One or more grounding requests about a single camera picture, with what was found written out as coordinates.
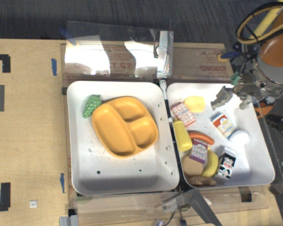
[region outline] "yellow cable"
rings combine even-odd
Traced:
[[[258,25],[258,27],[255,29],[254,34],[260,37],[272,24],[272,22],[277,17],[277,12],[280,8],[272,9],[268,12],[268,14],[265,16],[265,18],[261,21],[261,23]]]

